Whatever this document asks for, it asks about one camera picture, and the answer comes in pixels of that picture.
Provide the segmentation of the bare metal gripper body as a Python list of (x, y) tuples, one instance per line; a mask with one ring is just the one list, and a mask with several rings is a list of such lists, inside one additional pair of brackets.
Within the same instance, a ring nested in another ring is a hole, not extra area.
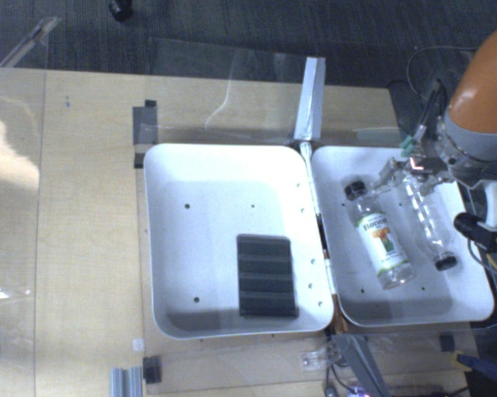
[(468, 189), (497, 182), (497, 160), (477, 160), (447, 138), (435, 141), (423, 139), (417, 143), (406, 163), (406, 170), (417, 178), (419, 175), (450, 175), (453, 182)]

